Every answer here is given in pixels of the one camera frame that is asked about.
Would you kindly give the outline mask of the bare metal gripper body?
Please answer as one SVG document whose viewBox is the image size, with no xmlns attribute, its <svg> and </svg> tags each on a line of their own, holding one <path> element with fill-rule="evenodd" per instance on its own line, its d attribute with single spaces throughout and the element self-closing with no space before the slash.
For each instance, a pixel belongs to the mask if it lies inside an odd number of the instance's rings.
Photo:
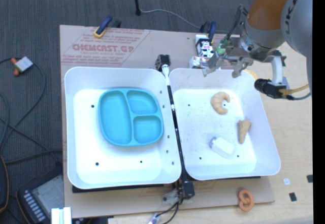
<svg viewBox="0 0 325 224">
<path fill-rule="evenodd" d="M 275 49 L 273 44 L 263 45 L 247 36 L 225 36 L 218 44 L 218 60 L 251 64 L 254 60 L 264 61 Z"/>
</svg>

